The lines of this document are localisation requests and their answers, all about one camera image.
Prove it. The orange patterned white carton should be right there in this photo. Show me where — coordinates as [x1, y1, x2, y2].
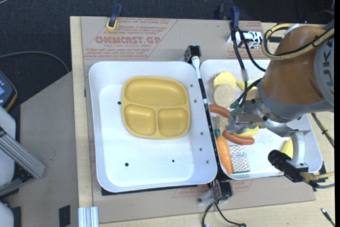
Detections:
[228, 145, 251, 174]

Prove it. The black and white spotted carton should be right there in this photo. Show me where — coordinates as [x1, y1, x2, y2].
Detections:
[227, 31, 264, 49]

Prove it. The yellow round cheese slice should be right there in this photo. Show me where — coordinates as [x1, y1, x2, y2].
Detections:
[213, 71, 237, 90]

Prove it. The tan bread slice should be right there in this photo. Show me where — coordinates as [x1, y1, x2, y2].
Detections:
[215, 115, 230, 131]

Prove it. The yellow round toy piece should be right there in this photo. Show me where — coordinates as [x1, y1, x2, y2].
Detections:
[239, 125, 260, 138]

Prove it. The yellow curved toy piece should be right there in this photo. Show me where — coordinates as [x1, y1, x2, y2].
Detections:
[236, 79, 259, 91]

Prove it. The orange carrot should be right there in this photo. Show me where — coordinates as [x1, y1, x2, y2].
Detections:
[214, 129, 234, 175]

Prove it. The thin black and white rod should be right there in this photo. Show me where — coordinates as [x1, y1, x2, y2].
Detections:
[191, 56, 222, 182]

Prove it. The brown cardboard board red print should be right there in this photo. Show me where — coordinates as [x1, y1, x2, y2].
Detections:
[79, 16, 317, 223]

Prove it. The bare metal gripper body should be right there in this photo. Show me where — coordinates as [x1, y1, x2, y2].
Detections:
[233, 99, 294, 138]

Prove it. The tan round biscuit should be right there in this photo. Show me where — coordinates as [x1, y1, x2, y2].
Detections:
[213, 83, 236, 108]

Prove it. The orange sausage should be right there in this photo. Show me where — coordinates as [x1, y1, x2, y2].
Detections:
[222, 129, 255, 146]
[209, 104, 231, 119]

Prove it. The yellow banana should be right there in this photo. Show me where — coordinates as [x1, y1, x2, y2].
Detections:
[281, 139, 294, 159]

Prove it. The yellow divided plate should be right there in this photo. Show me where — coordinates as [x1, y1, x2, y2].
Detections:
[121, 75, 191, 140]

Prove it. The black cylinder on white bracket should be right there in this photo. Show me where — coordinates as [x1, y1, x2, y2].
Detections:
[267, 131, 310, 183]

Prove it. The white plastic tray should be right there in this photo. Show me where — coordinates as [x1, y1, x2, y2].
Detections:
[88, 61, 218, 193]
[199, 59, 324, 181]

